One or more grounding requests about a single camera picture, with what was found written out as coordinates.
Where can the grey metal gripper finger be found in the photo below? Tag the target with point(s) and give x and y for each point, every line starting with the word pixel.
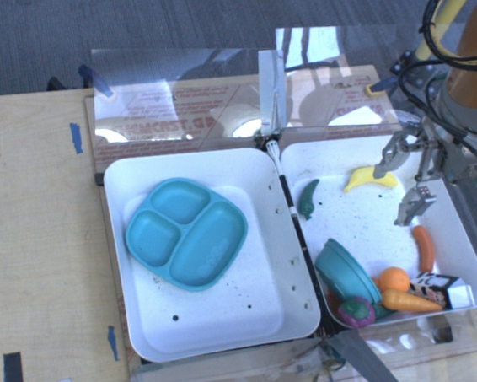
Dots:
pixel 415 204
pixel 390 155

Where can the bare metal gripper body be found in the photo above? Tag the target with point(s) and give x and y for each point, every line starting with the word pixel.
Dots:
pixel 451 159

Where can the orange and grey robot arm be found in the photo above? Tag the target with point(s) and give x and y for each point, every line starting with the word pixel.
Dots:
pixel 469 64

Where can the yellow banana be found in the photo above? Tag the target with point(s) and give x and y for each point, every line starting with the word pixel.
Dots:
pixel 364 177

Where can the orange sausage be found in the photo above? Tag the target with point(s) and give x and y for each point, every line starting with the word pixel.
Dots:
pixel 425 249

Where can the white plastic tray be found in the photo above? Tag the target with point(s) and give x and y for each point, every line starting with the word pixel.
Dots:
pixel 218 323
pixel 365 223

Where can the orange fruit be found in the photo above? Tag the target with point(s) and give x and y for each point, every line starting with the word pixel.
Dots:
pixel 394 280

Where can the black and white carton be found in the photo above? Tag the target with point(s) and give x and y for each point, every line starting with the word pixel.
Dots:
pixel 439 287

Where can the green pepper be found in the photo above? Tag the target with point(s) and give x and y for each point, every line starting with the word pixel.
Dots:
pixel 307 202

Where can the orange carrot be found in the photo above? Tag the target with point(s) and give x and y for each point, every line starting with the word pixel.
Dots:
pixel 407 301

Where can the teal bowl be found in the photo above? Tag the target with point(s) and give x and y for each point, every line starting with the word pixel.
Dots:
pixel 344 274

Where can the thin black and white rod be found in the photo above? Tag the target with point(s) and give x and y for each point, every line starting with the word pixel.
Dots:
pixel 297 226

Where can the purple and green toy vegetable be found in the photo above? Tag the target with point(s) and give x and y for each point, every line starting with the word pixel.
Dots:
pixel 355 312

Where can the blue divided plate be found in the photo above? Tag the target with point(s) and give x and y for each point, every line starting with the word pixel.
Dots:
pixel 193 241

